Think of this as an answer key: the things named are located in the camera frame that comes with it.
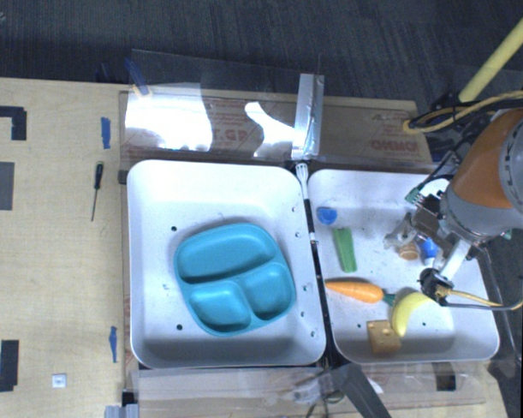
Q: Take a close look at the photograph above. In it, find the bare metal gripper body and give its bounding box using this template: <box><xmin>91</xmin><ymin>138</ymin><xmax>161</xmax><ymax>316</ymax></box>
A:
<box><xmin>407</xmin><ymin>189</ymin><xmax>460</xmax><ymax>251</ymax></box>

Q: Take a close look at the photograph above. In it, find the small blue bottle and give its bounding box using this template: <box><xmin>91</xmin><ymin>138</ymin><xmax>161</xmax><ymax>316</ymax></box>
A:
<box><xmin>418</xmin><ymin>236</ymin><xmax>440</xmax><ymax>260</ymax></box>

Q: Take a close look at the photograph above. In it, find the tan round biscuit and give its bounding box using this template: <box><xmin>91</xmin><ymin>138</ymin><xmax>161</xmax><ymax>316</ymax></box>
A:
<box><xmin>397</xmin><ymin>242</ymin><xmax>420</xmax><ymax>262</ymax></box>

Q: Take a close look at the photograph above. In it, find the white plastic tray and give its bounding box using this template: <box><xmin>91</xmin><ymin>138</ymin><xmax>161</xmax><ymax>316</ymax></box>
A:
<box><xmin>300</xmin><ymin>167</ymin><xmax>507</xmax><ymax>371</ymax></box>
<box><xmin>119</xmin><ymin>157</ymin><xmax>334</xmax><ymax>376</ymax></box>

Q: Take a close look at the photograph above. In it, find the green block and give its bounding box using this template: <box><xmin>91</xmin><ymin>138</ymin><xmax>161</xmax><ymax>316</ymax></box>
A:
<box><xmin>330</xmin><ymin>226</ymin><xmax>360</xmax><ymax>275</ymax></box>

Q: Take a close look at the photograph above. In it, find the yellow banana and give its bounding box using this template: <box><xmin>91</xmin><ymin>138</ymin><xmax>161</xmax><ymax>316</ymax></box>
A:
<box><xmin>389</xmin><ymin>290</ymin><xmax>438</xmax><ymax>339</ymax></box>

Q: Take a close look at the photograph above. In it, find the orange carrot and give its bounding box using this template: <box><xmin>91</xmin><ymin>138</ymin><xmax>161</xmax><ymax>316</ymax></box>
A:
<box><xmin>324</xmin><ymin>279</ymin><xmax>398</xmax><ymax>308</ymax></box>

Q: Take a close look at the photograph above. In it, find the small blue cup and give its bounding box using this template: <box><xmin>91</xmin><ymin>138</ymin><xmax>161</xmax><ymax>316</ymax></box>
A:
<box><xmin>315</xmin><ymin>206</ymin><xmax>340</xmax><ymax>226</ymax></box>

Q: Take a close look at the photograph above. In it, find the yellow cheese wedge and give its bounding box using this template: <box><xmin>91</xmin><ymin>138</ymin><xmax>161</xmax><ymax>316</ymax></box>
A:
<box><xmin>365</xmin><ymin>318</ymin><xmax>403</xmax><ymax>357</ymax></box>

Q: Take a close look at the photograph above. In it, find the blue divided plate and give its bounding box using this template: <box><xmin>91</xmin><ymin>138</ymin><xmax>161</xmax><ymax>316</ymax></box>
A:
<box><xmin>169</xmin><ymin>219</ymin><xmax>300</xmax><ymax>340</ymax></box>

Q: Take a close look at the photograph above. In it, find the yellow foam pole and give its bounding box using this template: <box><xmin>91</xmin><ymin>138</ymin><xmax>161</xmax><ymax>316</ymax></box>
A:
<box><xmin>457</xmin><ymin>2</ymin><xmax>523</xmax><ymax>106</ymax></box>

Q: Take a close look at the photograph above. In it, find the black cylinder on white bracket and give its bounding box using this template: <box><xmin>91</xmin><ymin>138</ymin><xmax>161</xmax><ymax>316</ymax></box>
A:
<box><xmin>417</xmin><ymin>236</ymin><xmax>472</xmax><ymax>309</ymax></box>

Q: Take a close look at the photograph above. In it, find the black handled screwdriver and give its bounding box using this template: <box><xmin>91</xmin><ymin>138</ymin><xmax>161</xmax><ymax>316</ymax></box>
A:
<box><xmin>90</xmin><ymin>160</ymin><xmax>105</xmax><ymax>223</ymax></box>

